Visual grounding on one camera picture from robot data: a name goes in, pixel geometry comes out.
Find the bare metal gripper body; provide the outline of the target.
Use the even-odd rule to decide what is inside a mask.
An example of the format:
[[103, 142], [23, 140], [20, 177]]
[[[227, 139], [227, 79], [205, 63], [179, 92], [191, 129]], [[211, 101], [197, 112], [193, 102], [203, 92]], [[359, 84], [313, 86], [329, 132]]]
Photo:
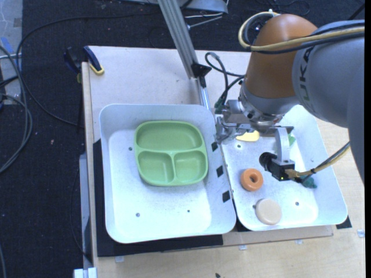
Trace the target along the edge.
[[293, 99], [229, 100], [222, 110], [221, 124], [236, 130], [274, 133], [283, 116], [294, 106]]

